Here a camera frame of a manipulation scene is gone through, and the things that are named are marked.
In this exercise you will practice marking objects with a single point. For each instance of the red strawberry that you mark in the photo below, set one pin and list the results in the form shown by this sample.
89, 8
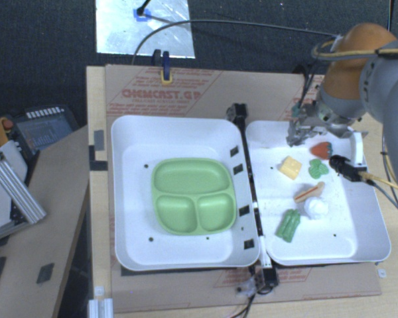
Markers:
320, 150

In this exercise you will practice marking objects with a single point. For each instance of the thin black and white rod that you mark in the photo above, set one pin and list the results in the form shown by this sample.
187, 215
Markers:
253, 190

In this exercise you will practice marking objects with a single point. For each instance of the tan hot dog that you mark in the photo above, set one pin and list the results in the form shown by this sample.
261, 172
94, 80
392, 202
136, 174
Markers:
308, 193

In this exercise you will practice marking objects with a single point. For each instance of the yellow cheese wedge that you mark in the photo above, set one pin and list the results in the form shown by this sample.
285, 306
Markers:
289, 167

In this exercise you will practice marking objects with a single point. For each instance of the green divided plate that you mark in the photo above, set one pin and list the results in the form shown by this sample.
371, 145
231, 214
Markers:
194, 195

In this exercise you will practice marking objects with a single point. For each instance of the green asparagus bundle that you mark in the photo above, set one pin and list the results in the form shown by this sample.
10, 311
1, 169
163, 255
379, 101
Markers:
288, 225

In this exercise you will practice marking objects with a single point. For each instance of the white plastic tray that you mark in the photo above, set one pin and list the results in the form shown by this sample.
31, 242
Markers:
351, 230
136, 184

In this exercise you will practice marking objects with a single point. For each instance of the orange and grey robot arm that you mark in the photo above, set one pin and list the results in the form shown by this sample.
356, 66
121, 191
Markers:
378, 78

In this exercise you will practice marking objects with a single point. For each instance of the white garlic bulb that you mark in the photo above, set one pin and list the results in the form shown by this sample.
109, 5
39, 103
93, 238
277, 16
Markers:
315, 208

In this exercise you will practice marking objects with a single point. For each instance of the green broccoli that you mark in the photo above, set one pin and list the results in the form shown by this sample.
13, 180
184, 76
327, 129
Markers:
317, 169

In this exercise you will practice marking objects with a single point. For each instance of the brown cardboard board red print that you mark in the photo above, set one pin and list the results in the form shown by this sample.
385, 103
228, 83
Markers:
199, 94

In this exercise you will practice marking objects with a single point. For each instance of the black cylinder on white bracket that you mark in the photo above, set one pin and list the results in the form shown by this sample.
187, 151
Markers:
348, 164

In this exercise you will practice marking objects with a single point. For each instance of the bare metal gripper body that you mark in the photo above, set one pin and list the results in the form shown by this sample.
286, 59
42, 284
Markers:
321, 119

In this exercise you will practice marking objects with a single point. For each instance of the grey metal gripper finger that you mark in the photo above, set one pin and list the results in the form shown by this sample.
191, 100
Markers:
303, 137
292, 137

